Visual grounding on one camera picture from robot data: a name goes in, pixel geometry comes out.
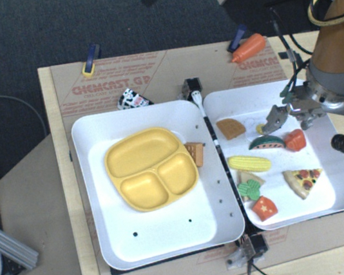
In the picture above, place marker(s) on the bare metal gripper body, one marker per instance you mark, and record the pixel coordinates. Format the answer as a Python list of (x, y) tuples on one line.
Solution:
[(311, 103)]

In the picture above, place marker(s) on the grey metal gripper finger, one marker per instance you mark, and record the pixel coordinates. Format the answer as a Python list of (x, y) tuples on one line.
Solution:
[(307, 123), (276, 117)]

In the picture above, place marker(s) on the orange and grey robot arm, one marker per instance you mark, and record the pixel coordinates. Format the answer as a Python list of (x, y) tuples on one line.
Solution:
[(333, 47)]

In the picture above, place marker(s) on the small yellow object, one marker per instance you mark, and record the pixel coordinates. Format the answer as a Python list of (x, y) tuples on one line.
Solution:
[(259, 128)]

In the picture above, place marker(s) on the red bell pepper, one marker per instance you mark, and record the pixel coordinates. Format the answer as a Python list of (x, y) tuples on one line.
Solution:
[(295, 140)]

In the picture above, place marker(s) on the red and green watermelon slice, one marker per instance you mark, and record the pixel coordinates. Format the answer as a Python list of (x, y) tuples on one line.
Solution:
[(266, 143)]

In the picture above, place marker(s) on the white plastic tray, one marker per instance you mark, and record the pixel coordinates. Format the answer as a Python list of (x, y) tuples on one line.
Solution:
[(334, 152), (162, 233)]

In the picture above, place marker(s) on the brown bread slice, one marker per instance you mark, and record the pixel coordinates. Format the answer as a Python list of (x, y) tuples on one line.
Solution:
[(231, 128)]

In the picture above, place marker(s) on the yellow corn cob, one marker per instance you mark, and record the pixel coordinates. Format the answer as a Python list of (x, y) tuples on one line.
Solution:
[(250, 163)]

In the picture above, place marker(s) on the pizza slice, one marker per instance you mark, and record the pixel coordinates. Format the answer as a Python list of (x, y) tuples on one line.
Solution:
[(302, 182)]

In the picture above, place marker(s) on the beige triangular sandwich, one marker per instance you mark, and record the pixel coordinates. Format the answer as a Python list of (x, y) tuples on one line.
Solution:
[(251, 176)]

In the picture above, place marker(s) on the thin black and white rod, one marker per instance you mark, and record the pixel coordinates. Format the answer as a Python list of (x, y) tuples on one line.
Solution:
[(213, 136)]

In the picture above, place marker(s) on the orange bottle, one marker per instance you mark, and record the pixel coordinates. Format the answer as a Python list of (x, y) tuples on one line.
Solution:
[(249, 46)]

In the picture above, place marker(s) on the green broccoli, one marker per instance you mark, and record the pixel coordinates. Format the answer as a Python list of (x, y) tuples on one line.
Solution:
[(248, 190)]

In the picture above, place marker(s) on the orange brown waffle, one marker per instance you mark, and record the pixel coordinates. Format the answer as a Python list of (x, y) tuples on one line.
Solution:
[(197, 153)]

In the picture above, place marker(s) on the brown cardboard board, red print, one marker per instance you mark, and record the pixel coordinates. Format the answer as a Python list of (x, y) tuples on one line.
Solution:
[(179, 63)]

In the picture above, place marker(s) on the yellow divided plate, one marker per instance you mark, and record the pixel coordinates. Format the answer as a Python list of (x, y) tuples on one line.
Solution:
[(141, 151)]

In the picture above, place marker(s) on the black and white carton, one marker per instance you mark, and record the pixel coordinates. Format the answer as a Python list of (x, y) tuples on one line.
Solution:
[(133, 100)]

